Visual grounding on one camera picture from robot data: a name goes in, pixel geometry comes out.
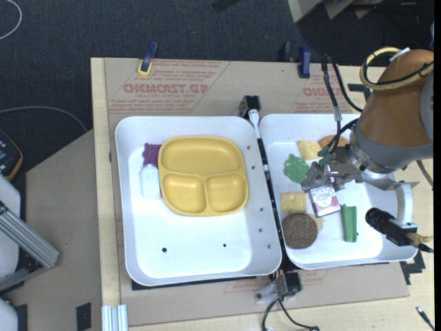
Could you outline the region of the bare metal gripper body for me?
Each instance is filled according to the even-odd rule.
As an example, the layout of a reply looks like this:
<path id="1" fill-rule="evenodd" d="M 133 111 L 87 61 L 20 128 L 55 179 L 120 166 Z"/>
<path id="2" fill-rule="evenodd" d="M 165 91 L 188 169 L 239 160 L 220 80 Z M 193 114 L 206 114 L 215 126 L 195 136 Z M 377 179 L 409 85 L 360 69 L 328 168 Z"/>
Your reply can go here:
<path id="1" fill-rule="evenodd" d="M 338 146 L 325 164 L 325 174 L 345 174 L 346 183 L 395 184 L 393 172 L 402 167 L 402 151 L 376 144 L 367 149 L 373 152 L 365 152 L 358 144 Z"/>

